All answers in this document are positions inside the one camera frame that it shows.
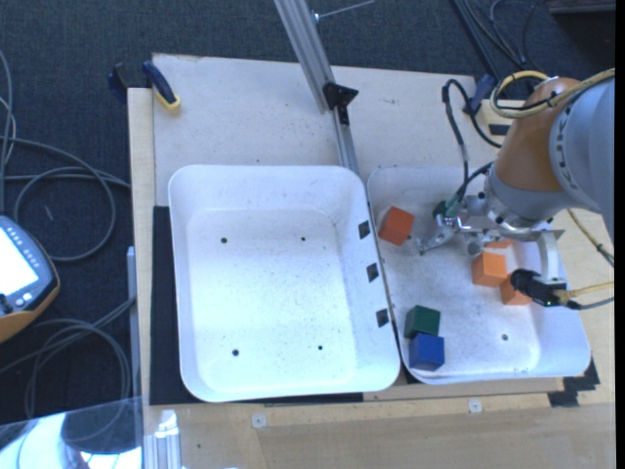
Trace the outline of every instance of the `green block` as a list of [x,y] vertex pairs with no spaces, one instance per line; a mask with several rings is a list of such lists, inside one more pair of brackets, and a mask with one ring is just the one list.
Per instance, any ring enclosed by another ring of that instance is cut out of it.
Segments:
[[403,336],[412,339],[417,333],[438,335],[440,312],[424,306],[415,306],[406,315]]

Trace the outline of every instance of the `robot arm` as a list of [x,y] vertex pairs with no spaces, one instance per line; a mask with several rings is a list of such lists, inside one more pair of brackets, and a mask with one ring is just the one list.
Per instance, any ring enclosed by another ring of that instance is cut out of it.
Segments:
[[[516,120],[497,159],[484,172],[483,191],[435,209],[430,230],[417,240],[422,254],[457,233],[481,238],[470,253],[502,236],[537,241],[542,275],[536,281],[551,285],[546,288],[549,293],[562,288],[563,280],[554,277],[556,234],[537,228],[544,221],[565,208],[585,208],[602,214],[614,242],[613,70],[588,87],[587,82],[556,77],[536,87],[524,108],[547,105],[530,116],[511,114]],[[558,103],[559,96],[569,92],[575,93]],[[534,284],[527,283],[527,273],[516,279],[524,279],[525,287]],[[535,298],[551,305],[543,299]]]

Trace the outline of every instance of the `blue block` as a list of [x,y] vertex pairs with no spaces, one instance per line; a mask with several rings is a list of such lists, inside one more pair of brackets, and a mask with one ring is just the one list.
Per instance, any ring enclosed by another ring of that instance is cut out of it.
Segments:
[[444,339],[437,335],[418,333],[408,346],[411,368],[434,371],[445,363]]

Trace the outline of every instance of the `orange block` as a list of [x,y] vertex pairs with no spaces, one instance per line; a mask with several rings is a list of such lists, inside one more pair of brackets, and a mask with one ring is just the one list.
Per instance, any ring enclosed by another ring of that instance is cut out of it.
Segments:
[[484,286],[499,286],[508,277],[506,257],[493,252],[481,252],[471,265],[473,283]]
[[510,273],[506,280],[499,286],[499,290],[501,290],[501,301],[506,306],[523,306],[529,304],[531,302],[531,297],[527,297],[515,290],[510,283],[511,277],[512,273]]
[[507,248],[512,245],[514,240],[511,238],[502,239],[501,241],[491,241],[486,246],[489,248]]
[[382,222],[378,236],[395,245],[402,245],[410,236],[412,223],[414,223],[414,216],[410,212],[391,207]]

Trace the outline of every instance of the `cube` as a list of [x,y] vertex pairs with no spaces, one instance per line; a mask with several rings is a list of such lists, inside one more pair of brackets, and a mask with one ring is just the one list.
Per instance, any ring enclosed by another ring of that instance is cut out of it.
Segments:
[[417,333],[408,345],[411,368],[434,371],[445,363],[444,339],[429,333]]
[[403,336],[412,339],[417,333],[438,335],[440,312],[424,306],[415,306],[406,315]]
[[378,237],[395,245],[402,245],[410,236],[414,216],[397,207],[391,207],[382,222]]
[[515,290],[510,282],[511,278],[512,273],[510,273],[506,280],[499,286],[499,290],[501,291],[501,301],[506,306],[524,306],[525,304],[529,304],[531,302],[531,297],[523,295],[519,291]]
[[506,257],[483,251],[471,265],[473,283],[483,286],[500,286],[508,277]]

